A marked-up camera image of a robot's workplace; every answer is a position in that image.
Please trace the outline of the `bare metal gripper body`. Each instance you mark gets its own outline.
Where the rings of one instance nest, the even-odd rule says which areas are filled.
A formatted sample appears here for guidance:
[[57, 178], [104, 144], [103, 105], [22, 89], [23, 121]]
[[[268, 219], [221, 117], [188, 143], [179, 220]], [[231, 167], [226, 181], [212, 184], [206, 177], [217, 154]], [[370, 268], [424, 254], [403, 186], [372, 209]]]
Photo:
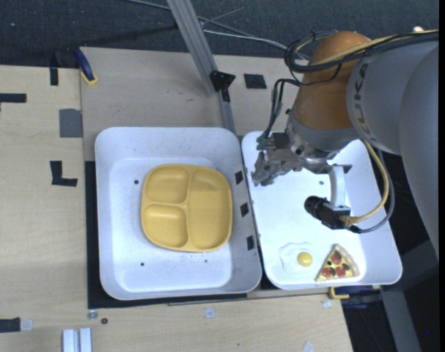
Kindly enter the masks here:
[[327, 172], [328, 161], [339, 150], [317, 149], [298, 136], [272, 133], [265, 148], [265, 170], [270, 175], [285, 175], [306, 169], [315, 174]]

